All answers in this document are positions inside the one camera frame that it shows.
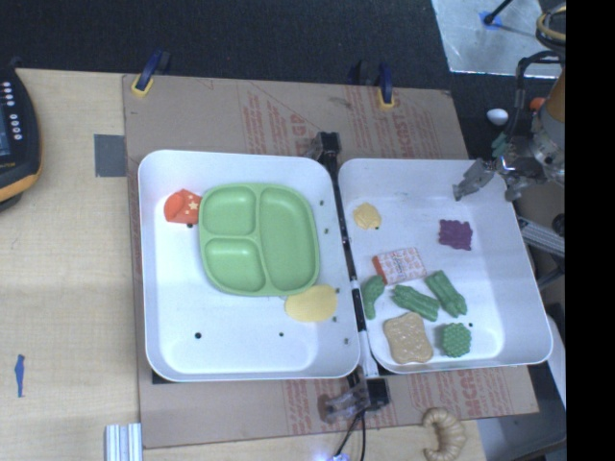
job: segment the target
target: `green plate compartment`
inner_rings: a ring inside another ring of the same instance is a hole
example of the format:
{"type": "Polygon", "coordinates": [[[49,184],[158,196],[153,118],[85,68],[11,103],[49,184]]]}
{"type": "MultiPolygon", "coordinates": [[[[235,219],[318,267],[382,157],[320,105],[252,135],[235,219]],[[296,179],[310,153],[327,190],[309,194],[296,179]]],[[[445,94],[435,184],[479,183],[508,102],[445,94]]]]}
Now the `green plate compartment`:
{"type": "Polygon", "coordinates": [[[318,277],[311,207],[287,186],[233,183],[207,191],[199,208],[199,238],[205,272],[223,292],[292,295],[318,277]]]}

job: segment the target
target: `purple toy food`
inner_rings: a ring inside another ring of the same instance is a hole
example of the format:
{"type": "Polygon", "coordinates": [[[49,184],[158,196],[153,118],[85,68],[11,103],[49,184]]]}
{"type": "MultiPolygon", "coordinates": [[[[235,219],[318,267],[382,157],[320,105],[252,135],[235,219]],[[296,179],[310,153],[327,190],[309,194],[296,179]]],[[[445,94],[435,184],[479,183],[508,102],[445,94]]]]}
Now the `purple toy food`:
{"type": "Polygon", "coordinates": [[[440,244],[451,246],[456,250],[470,251],[472,242],[472,229],[469,222],[458,220],[440,220],[440,244]]]}

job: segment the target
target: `clamp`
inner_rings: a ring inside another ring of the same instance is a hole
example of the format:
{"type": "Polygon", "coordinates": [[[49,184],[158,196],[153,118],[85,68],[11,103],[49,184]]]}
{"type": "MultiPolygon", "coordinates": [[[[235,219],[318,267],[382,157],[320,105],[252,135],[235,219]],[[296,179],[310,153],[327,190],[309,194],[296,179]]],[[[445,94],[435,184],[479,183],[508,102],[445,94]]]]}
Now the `clamp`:
{"type": "Polygon", "coordinates": [[[350,388],[338,397],[324,403],[324,421],[335,423],[338,419],[349,420],[360,412],[376,412],[390,403],[386,380],[382,377],[366,379],[358,366],[347,377],[350,388]]]}
{"type": "Polygon", "coordinates": [[[158,48],[145,63],[143,71],[136,76],[133,84],[131,85],[131,91],[137,97],[145,97],[154,84],[155,74],[164,73],[170,61],[171,55],[166,51],[162,51],[158,48]]]}
{"type": "MultiPolygon", "coordinates": [[[[359,61],[355,66],[351,67],[346,77],[346,82],[349,85],[371,85],[372,81],[369,78],[367,71],[368,64],[366,61],[359,61]]],[[[381,109],[391,109],[395,106],[393,99],[393,79],[391,69],[384,62],[378,67],[379,75],[374,81],[374,85],[378,87],[378,102],[381,109]]]]}

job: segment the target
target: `toy food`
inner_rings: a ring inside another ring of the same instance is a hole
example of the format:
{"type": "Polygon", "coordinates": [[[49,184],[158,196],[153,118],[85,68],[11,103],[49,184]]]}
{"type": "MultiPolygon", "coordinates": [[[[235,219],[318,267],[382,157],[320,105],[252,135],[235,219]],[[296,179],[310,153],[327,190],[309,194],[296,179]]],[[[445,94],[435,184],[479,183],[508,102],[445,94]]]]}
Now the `toy food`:
{"type": "Polygon", "coordinates": [[[424,427],[435,427],[438,450],[423,449],[428,461],[454,461],[465,446],[465,428],[446,408],[430,408],[423,415],[424,427]]]}
{"type": "Polygon", "coordinates": [[[284,311],[292,319],[304,323],[324,321],[337,309],[337,294],[330,285],[313,285],[300,294],[288,296],[284,311]]]}
{"type": "Polygon", "coordinates": [[[361,288],[361,298],[363,299],[363,312],[367,319],[376,317],[376,299],[384,292],[384,281],[380,275],[374,275],[361,288]]]}
{"type": "Polygon", "coordinates": [[[399,281],[419,279],[427,274],[416,248],[406,248],[383,253],[372,258],[376,273],[382,276],[385,285],[399,281]]]}
{"type": "Polygon", "coordinates": [[[438,319],[438,309],[440,308],[439,300],[421,294],[412,287],[395,285],[392,299],[399,307],[416,312],[429,321],[438,319]]]}
{"type": "Polygon", "coordinates": [[[467,314],[468,305],[464,297],[459,294],[451,281],[442,270],[432,273],[425,278],[425,283],[433,295],[438,298],[442,308],[454,318],[459,314],[467,314]]]}
{"type": "Polygon", "coordinates": [[[187,189],[173,193],[164,202],[164,218],[178,224],[198,224],[201,199],[187,189]]]}
{"type": "Polygon", "coordinates": [[[355,222],[362,229],[377,229],[381,226],[382,217],[375,206],[364,203],[353,211],[355,222]]]}
{"type": "Polygon", "coordinates": [[[472,228],[469,222],[458,220],[440,220],[438,242],[451,246],[456,250],[470,251],[472,249],[472,228]]]}
{"type": "Polygon", "coordinates": [[[472,333],[462,323],[451,323],[442,328],[442,350],[449,357],[461,357],[470,351],[472,333]]]}
{"type": "Polygon", "coordinates": [[[416,312],[407,312],[385,321],[383,329],[391,356],[398,364],[427,362],[433,357],[433,347],[425,333],[425,323],[416,312]]]}

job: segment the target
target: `white plastic tray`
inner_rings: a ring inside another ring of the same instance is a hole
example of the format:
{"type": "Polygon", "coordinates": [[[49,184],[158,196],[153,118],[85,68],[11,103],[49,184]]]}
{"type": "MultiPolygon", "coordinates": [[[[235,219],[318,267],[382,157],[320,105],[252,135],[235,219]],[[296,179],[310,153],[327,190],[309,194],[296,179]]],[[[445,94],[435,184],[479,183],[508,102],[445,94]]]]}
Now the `white plastic tray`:
{"type": "MultiPolygon", "coordinates": [[[[393,286],[376,301],[376,318],[367,320],[370,347],[382,366],[398,374],[539,363],[551,353],[553,338],[521,236],[513,205],[504,199],[505,183],[496,176],[480,191],[456,201],[470,160],[352,159],[339,173],[344,213],[357,278],[376,274],[371,258],[414,247],[428,274],[443,270],[468,303],[468,313],[453,318],[440,309],[435,323],[425,320],[434,347],[425,364],[400,365],[390,354],[382,324],[407,310],[391,300],[393,286]],[[363,230],[354,209],[367,202],[382,217],[378,230],[363,230]],[[438,242],[439,220],[469,222],[472,250],[438,242]],[[463,323],[472,332],[468,354],[450,358],[438,348],[438,330],[463,323]]],[[[431,295],[422,279],[406,282],[431,295]]]]}
{"type": "Polygon", "coordinates": [[[156,151],[139,165],[145,338],[152,368],[173,381],[340,377],[357,365],[357,322],[331,177],[307,158],[156,151]],[[220,184],[270,182],[309,202],[320,248],[316,283],[339,289],[334,319],[300,323],[281,297],[224,294],[208,281],[197,227],[169,223],[166,198],[220,184]]]}

